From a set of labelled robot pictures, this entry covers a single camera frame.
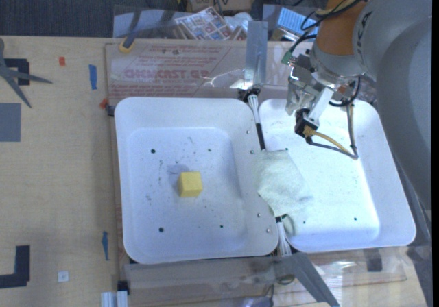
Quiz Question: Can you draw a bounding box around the brown cardboard board red print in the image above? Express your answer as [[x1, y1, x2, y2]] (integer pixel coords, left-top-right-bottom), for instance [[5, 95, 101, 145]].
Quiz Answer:
[[104, 40, 414, 303]]

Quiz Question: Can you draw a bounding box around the black cylinder on white bracket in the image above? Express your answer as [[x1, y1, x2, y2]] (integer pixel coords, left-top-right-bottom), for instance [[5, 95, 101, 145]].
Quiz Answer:
[[294, 87, 335, 139]]

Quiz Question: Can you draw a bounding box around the white plastic tray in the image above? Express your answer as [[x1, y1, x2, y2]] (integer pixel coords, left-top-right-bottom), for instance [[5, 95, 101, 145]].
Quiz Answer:
[[113, 96, 280, 265], [258, 97, 417, 254]]

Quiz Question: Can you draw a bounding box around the black block with thin wires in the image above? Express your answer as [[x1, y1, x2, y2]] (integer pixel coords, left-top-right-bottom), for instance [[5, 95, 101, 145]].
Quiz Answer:
[[238, 85, 262, 99]]

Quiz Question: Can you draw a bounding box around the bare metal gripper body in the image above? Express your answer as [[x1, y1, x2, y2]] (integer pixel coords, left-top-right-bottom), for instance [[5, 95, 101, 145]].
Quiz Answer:
[[288, 53, 355, 101]]

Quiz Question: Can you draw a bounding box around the yellow cube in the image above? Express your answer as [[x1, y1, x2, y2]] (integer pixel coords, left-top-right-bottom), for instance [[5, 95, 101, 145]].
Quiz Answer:
[[176, 171, 204, 198]]

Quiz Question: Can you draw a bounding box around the white cloth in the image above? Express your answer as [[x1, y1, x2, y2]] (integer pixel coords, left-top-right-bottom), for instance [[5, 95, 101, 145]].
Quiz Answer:
[[253, 149, 314, 221]]

